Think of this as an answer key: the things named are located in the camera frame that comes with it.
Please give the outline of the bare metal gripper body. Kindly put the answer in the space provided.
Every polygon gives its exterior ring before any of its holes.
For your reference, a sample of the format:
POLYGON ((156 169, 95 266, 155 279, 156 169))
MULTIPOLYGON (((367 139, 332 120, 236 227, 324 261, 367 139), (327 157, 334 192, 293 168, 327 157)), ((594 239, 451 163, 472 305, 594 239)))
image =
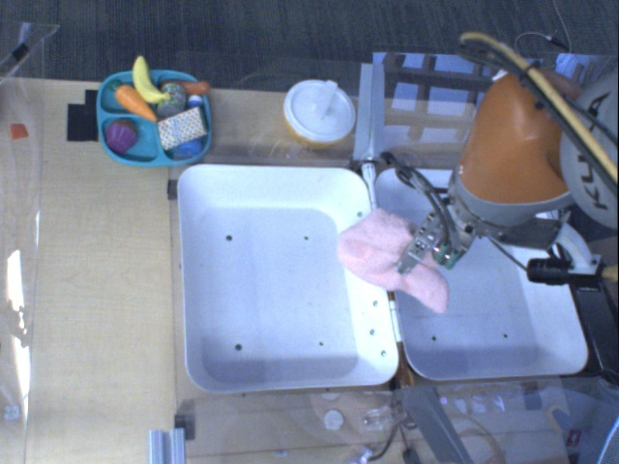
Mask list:
POLYGON ((422 260, 430 254, 434 260, 459 260, 476 239, 487 239, 506 255, 507 250, 496 241, 501 230, 463 205, 448 205, 430 212, 415 230, 407 257, 422 260))

